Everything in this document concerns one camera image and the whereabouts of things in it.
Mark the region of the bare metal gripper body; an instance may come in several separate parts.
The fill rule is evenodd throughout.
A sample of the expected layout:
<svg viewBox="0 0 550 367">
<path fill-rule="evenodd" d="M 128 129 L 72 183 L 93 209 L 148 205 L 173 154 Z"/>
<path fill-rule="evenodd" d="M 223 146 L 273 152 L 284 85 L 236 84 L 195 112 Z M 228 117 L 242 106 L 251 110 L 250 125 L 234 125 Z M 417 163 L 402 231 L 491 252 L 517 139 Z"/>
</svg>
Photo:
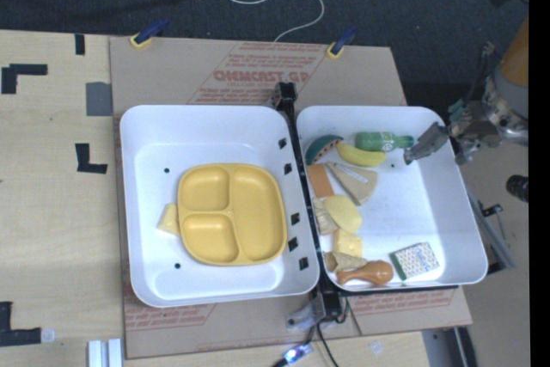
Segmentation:
<svg viewBox="0 0 550 367">
<path fill-rule="evenodd" d="M 448 108 L 449 134 L 463 151 L 498 147 L 503 141 L 527 147 L 529 123 L 504 101 L 459 100 Z"/>
</svg>

